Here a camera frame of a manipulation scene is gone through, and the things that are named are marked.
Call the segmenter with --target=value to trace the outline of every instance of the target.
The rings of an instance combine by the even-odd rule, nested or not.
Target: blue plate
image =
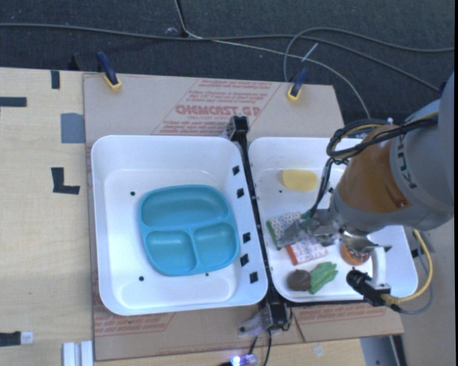
[[[147,257],[164,275],[194,275],[227,267],[239,254],[236,221],[226,197],[207,185],[160,188],[139,205]]]

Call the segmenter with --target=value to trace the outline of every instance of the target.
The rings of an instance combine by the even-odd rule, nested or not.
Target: brown round object
[[[306,291],[311,284],[311,275],[306,270],[295,270],[287,278],[290,290]]]
[[[341,243],[340,253],[341,258],[343,258],[348,265],[362,265],[369,259],[369,253],[356,252],[349,248],[344,242]]]

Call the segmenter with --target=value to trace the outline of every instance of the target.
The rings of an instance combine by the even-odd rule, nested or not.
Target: dark background
[[[303,57],[318,43],[309,57],[314,62],[288,58],[288,78],[307,66],[307,83],[333,85],[347,123],[367,117],[356,93],[371,117],[402,122],[438,98],[454,70],[455,0],[179,0],[179,7],[183,22],[175,0],[0,0],[0,66],[96,71],[101,50],[119,73],[281,82],[292,37],[320,28],[291,47],[290,54]],[[188,33],[275,35],[231,42],[278,53]]]

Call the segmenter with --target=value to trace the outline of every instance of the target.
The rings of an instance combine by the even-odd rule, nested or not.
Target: table surface
[[[0,97],[26,97],[27,107],[0,112],[0,332],[32,331],[34,342],[0,348],[0,364],[61,364],[64,342],[92,333],[92,278],[85,144],[62,144],[60,115],[83,114],[82,73],[0,68]],[[79,194],[54,194],[51,168]],[[264,347],[255,350],[262,359]],[[167,355],[106,365],[220,364],[217,351]],[[359,339],[276,345],[268,365],[364,365]]]

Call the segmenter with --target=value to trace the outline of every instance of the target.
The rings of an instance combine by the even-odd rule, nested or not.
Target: cardboard box
[[[248,140],[264,136],[329,137],[342,127],[331,86],[304,85],[289,101],[288,83],[180,77],[121,75],[111,90],[101,74],[83,76],[85,139],[89,180],[89,226],[92,256],[95,359],[248,348],[238,324],[259,307],[219,308],[144,316],[118,316],[98,295],[95,218],[90,151],[102,136],[166,134],[223,136],[234,115],[247,116]],[[275,345],[381,336],[403,332],[398,314],[364,303],[294,308],[290,330],[273,338]]]

